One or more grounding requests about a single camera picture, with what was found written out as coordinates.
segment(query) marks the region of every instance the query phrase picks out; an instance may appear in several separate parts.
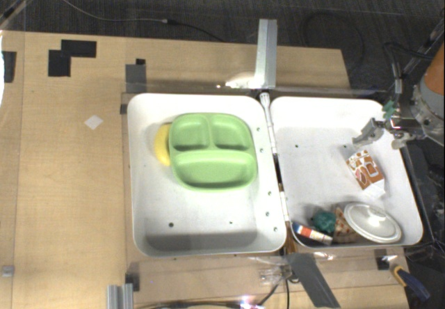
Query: green plastic plate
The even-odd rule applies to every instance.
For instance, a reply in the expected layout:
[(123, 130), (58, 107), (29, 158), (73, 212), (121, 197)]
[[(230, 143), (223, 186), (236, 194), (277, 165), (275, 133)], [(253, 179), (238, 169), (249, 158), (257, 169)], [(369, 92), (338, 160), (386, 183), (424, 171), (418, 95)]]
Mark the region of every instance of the green plastic plate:
[(236, 116), (178, 116), (170, 128), (168, 143), (173, 174), (188, 189), (240, 189), (257, 177), (252, 135)]

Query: brown food item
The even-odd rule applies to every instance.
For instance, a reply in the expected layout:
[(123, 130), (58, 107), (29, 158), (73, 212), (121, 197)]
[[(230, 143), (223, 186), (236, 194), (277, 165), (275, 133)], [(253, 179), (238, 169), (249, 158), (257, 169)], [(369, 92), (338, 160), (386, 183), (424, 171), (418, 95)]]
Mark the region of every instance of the brown food item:
[(333, 239), (338, 244), (349, 244), (356, 242), (359, 238), (357, 234), (348, 224), (343, 214), (343, 211), (338, 207), (335, 209), (335, 231)]
[(367, 150), (357, 152), (346, 161), (362, 189), (383, 180), (383, 174)]

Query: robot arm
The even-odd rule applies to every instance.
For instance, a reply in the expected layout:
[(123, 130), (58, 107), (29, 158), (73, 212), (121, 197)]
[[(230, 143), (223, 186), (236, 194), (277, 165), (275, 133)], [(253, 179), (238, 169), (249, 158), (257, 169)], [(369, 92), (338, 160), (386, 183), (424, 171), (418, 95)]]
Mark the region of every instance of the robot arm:
[(403, 147), (408, 140), (425, 137), (444, 145), (444, 44), (414, 86), (408, 103), (399, 101), (401, 93), (401, 78), (396, 77), (396, 97), (384, 106), (385, 119), (369, 120), (362, 134), (353, 138), (356, 147), (378, 140), (385, 130), (394, 135), (394, 149)]

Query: black tape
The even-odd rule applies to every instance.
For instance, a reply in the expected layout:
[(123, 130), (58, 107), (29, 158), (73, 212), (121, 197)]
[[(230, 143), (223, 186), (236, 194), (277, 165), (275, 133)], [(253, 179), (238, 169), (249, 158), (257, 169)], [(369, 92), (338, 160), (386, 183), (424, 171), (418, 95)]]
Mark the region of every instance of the black tape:
[(48, 77), (71, 77), (71, 55), (63, 50), (50, 50)]
[(3, 12), (3, 17), (8, 18), (15, 12), (15, 8), (9, 7), (5, 12)]
[(375, 263), (379, 271), (387, 271), (389, 269), (389, 262), (387, 257), (387, 250), (378, 249), (374, 250)]
[(97, 43), (89, 40), (62, 39), (62, 50), (75, 57), (96, 58)]
[(17, 52), (2, 51), (2, 58), (5, 63), (5, 83), (12, 83), (15, 76), (15, 64), (17, 60)]
[(139, 274), (126, 273), (125, 274), (125, 284), (130, 284), (130, 283), (133, 285), (133, 291), (139, 292), (139, 290), (140, 290)]
[(127, 114), (128, 105), (127, 104), (121, 104), (120, 105), (120, 114), (126, 115)]

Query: wooden board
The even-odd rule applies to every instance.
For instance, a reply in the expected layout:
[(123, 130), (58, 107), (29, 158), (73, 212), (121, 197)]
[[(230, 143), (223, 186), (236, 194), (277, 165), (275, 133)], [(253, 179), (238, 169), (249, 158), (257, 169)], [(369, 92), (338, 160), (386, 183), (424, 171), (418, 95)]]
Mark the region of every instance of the wooden board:
[[(96, 40), (97, 57), (73, 58), (70, 78), (49, 78), (48, 51), (60, 49), (62, 38)], [(254, 70), (256, 48), (45, 33), (27, 33), (25, 45), (13, 308), (105, 308), (106, 286), (121, 285), (124, 280), (126, 251), (135, 261), (140, 259), (132, 253), (131, 228), (125, 226), (127, 179), (123, 176), (119, 113), (125, 64), (144, 58), (149, 81), (223, 83), (235, 74)], [(279, 47), (277, 54), (278, 84), (348, 87), (340, 51)], [(92, 130), (84, 122), (94, 115), (103, 123)], [(343, 268), (334, 268), (323, 261), (320, 266), (327, 281), (349, 308), (363, 307), (364, 293), (372, 301), (368, 307), (378, 308), (385, 300), (386, 308), (406, 304), (403, 289), (389, 278), (389, 272), (383, 274), (373, 267), (372, 254), (366, 263), (360, 260), (358, 267), (339, 261)], [(214, 296), (231, 293), (224, 275), (227, 263), (221, 263), (220, 271), (215, 268), (214, 272), (220, 279)], [(166, 283), (157, 287), (157, 294), (177, 299), (171, 285), (172, 278), (179, 276), (175, 266), (167, 272), (165, 263), (157, 265)], [(196, 298), (209, 283), (199, 270), (186, 269), (180, 275), (191, 278), (189, 289)], [(258, 280), (257, 270), (251, 276)], [(295, 307), (311, 308), (300, 286), (291, 290), (296, 292), (291, 307), (295, 303)], [(267, 291), (268, 287), (262, 287), (253, 294)], [(281, 308), (282, 291), (281, 287), (270, 299), (269, 308)]]
[[(14, 264), (15, 209), (19, 177), (24, 33), (0, 31), (0, 51), (17, 52), (15, 78), (5, 84), (0, 107), (0, 267)], [(0, 276), (0, 308), (9, 308), (13, 278)]]

